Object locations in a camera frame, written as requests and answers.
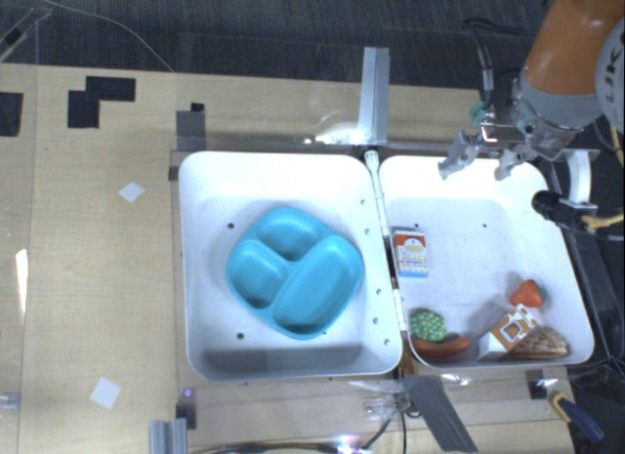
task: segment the toy sink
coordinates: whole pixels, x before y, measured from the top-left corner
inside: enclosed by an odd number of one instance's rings
[[[187,356],[195,372],[221,381],[384,374],[401,356],[400,320],[419,308],[442,314],[449,331],[473,343],[453,361],[422,359],[441,370],[586,360],[593,334],[562,234],[530,205],[546,188],[540,173],[524,164],[496,182],[496,161],[477,160],[443,181],[440,160],[394,156],[380,167],[387,225],[417,227],[428,241],[430,274],[399,278],[400,313],[371,176],[359,160],[188,156],[179,183]],[[335,279],[325,293],[310,292],[319,284],[314,268],[297,277],[315,261],[340,265],[332,273],[322,263]],[[525,278],[546,286],[549,300],[537,317],[568,341],[569,355],[478,361],[477,338]]]

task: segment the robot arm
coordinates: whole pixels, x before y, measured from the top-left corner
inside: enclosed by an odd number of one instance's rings
[[[479,133],[458,135],[438,164],[441,176],[463,169],[479,152],[499,159],[497,180],[537,157],[566,162],[569,196],[541,193],[532,204],[561,227],[588,229],[584,217],[597,212],[590,162],[599,152],[567,146],[602,114],[613,138],[623,133],[624,17],[625,0],[555,0],[514,81],[509,120],[486,105]]]

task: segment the metal bracket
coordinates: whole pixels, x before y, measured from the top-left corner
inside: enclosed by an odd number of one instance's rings
[[[408,323],[403,314],[403,299],[401,298],[401,293],[398,289],[394,289],[393,295],[395,298],[395,311],[397,313],[397,323],[399,324],[399,331],[407,331]]]
[[[525,162],[522,154],[504,150],[503,155],[499,158],[499,166],[495,169],[495,180],[498,182],[508,178],[512,174],[512,170]]]
[[[187,420],[166,423],[152,421],[149,425],[149,454],[187,454]]]
[[[18,20],[4,35],[0,37],[0,63],[4,62],[11,54],[52,14],[52,10],[46,9],[43,14],[30,9]]]
[[[479,154],[480,142],[481,137],[470,137],[464,131],[458,133],[447,152],[447,157],[438,164],[440,176],[446,180],[451,173],[460,171],[475,161]]]
[[[358,144],[381,144],[389,132],[389,82],[391,57],[388,48],[365,48],[358,112]]]
[[[568,199],[564,202],[572,207],[587,207],[590,203],[593,186],[593,173],[591,162],[599,155],[596,149],[571,149],[562,151],[562,157],[568,165],[570,174],[570,188]]]
[[[530,369],[525,371],[529,398],[532,400],[542,400],[547,398],[547,386],[542,369]]]
[[[410,402],[419,410],[443,452],[478,452],[437,376],[402,379]]]

